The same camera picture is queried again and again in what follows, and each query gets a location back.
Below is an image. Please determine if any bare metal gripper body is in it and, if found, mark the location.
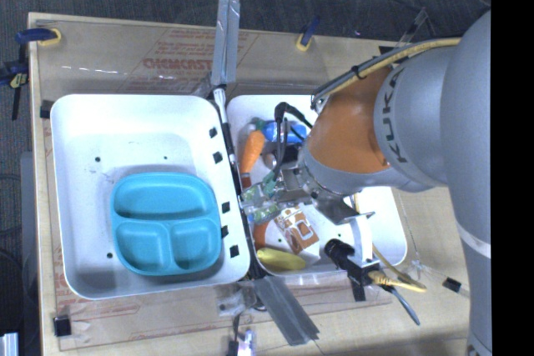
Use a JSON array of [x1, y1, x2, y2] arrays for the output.
[[276, 167, 375, 227]]

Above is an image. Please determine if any orange carrot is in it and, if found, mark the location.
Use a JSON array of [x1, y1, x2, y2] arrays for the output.
[[253, 220, 271, 250], [239, 118, 267, 177]]

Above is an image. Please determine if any brown and white carton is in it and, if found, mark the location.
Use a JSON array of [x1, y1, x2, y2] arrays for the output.
[[273, 205, 320, 256]]

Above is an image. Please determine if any yellow banana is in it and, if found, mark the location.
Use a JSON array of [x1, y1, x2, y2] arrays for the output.
[[256, 247, 308, 273]]

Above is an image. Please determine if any blue can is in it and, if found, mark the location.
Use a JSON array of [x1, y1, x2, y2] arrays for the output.
[[260, 119, 310, 145]]

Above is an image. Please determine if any blue divided plate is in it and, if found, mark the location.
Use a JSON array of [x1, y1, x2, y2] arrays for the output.
[[109, 172, 223, 277]]

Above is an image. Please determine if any white plastic tray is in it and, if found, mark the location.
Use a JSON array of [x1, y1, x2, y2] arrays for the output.
[[49, 93, 251, 300], [224, 94, 409, 277]]

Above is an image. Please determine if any brown cardboard board red print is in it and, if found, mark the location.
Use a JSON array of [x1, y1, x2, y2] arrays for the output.
[[35, 19, 412, 352]]

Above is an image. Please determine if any black cylinder on white bracket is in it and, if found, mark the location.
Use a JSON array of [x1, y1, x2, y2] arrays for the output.
[[324, 215, 381, 302]]

